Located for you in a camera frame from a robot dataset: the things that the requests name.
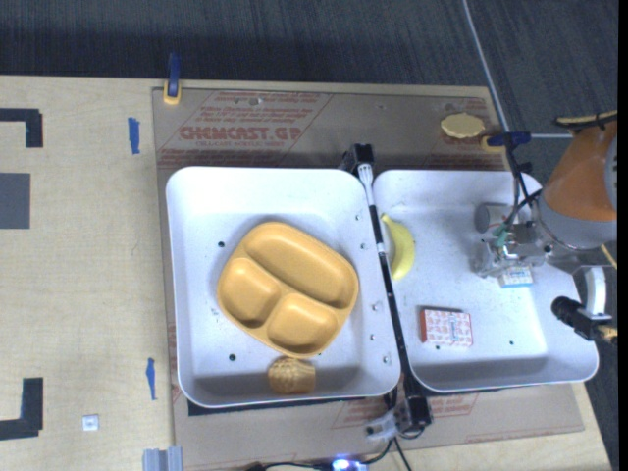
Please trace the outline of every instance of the wooden table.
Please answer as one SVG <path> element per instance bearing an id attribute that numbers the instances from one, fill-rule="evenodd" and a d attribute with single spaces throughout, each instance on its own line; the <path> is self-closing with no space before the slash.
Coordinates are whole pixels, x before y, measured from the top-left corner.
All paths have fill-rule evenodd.
<path id="1" fill-rule="evenodd" d="M 43 430 L 0 441 L 0 469 L 141 469 L 144 449 L 174 443 L 169 372 L 156 370 L 156 400 L 145 375 L 148 357 L 169 361 L 150 97 L 161 85 L 0 78 L 0 108 L 39 109 L 44 127 L 43 148 L 26 148 L 24 123 L 0 123 L 0 173 L 30 174 L 29 229 L 0 229 L 0 419 L 20 417 L 24 378 L 44 383 Z M 609 469 L 586 390 L 573 389 L 584 432 L 407 456 L 417 470 Z M 98 431 L 82 428 L 90 414 Z M 372 469 L 402 464 L 392 454 Z"/>

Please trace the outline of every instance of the blue clamp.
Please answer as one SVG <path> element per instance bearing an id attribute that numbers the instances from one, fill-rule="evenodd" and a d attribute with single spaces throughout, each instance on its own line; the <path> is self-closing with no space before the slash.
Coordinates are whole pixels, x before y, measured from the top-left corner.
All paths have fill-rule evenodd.
<path id="1" fill-rule="evenodd" d="M 164 84 L 164 102 L 178 105 L 181 100 L 181 56 L 171 52 L 168 58 L 168 80 Z"/>
<path id="2" fill-rule="evenodd" d="M 519 145 L 525 145 L 532 141 L 532 135 L 527 131 L 514 131 L 503 132 L 502 134 L 496 134 L 487 138 L 486 142 L 489 146 L 505 146 L 506 137 L 510 136 L 512 141 L 512 147 L 516 148 Z"/>

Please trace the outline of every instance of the black tape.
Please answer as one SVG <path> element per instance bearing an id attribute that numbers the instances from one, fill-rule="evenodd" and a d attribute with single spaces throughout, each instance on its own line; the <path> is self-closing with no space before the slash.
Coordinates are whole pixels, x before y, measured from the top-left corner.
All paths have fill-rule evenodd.
<path id="1" fill-rule="evenodd" d="M 23 379 L 20 418 L 0 421 L 0 440 L 33 438 L 42 429 L 43 379 Z"/>
<path id="2" fill-rule="evenodd" d="M 26 124 L 26 148 L 43 146 L 43 123 L 36 108 L 0 108 L 0 122 L 24 122 Z"/>
<path id="3" fill-rule="evenodd" d="M 0 173 L 0 229 L 30 228 L 30 175 Z"/>

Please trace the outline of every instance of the banana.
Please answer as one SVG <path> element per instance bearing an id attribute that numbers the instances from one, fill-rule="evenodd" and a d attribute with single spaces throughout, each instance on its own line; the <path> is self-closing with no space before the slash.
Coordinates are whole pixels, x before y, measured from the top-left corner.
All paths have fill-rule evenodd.
<path id="1" fill-rule="evenodd" d="M 396 281 L 403 279 L 414 265 L 414 239 L 412 233 L 404 225 L 395 222 L 386 213 L 382 215 L 394 245 L 391 274 Z"/>

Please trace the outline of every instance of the small box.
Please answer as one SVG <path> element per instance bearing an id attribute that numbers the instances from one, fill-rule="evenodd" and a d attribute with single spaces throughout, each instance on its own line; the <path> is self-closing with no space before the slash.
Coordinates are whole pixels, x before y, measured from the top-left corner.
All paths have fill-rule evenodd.
<path id="1" fill-rule="evenodd" d="M 422 309 L 419 316 L 422 342 L 456 347 L 473 345 L 470 314 L 448 310 Z"/>

